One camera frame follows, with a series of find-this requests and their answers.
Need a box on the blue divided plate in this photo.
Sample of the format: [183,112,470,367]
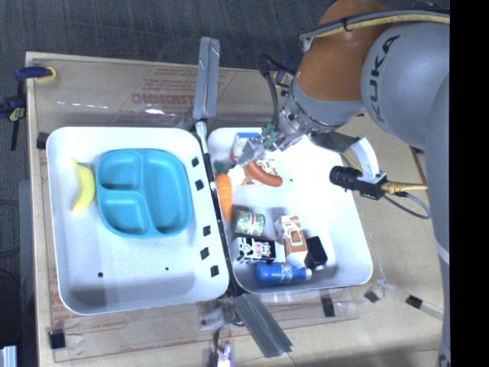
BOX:
[95,148,193,239]

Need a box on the green can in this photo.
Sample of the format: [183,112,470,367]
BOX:
[233,208,267,238]

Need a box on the blue bottle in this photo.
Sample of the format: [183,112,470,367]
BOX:
[254,261,313,287]

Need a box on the orange carrot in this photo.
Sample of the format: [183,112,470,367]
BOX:
[213,161,235,223]

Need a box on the brown and white carton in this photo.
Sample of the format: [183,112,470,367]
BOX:
[274,215,309,269]

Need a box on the black box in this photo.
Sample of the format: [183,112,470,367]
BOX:
[303,235,329,271]

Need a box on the white and blue carton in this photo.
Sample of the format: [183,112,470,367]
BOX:
[230,132,263,166]

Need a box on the yellow banana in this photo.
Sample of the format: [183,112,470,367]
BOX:
[70,158,97,215]

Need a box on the black and white cow carton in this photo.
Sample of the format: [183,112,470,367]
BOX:
[235,236,286,265]

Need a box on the black cylinder on white bracket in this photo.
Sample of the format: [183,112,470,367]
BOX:
[329,135,389,201]

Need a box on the brown cardboard board red print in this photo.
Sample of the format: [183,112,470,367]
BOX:
[28,57,361,363]

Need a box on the orange sausage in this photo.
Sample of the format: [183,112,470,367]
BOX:
[244,160,284,188]

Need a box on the white plastic tray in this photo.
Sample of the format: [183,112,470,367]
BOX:
[45,125,231,317]
[206,127,374,295]

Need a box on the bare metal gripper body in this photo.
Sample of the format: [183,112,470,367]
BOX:
[263,104,334,153]

